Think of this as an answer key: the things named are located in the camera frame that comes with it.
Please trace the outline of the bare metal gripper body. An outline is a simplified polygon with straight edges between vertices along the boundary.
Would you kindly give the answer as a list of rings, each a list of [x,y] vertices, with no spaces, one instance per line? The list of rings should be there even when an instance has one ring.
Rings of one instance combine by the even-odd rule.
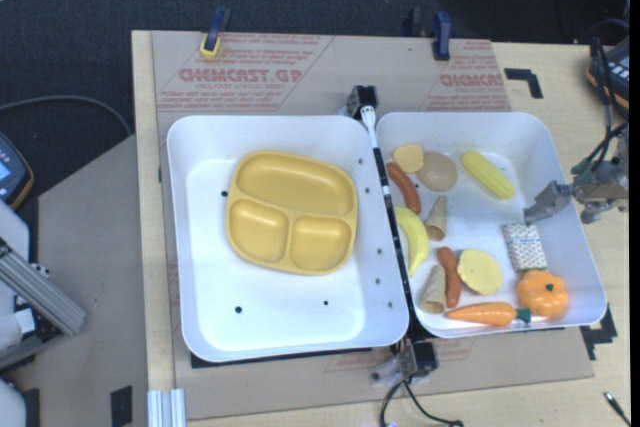
[[[620,158],[588,164],[586,169],[574,178],[573,194],[585,206],[586,211],[627,211],[628,168]]]

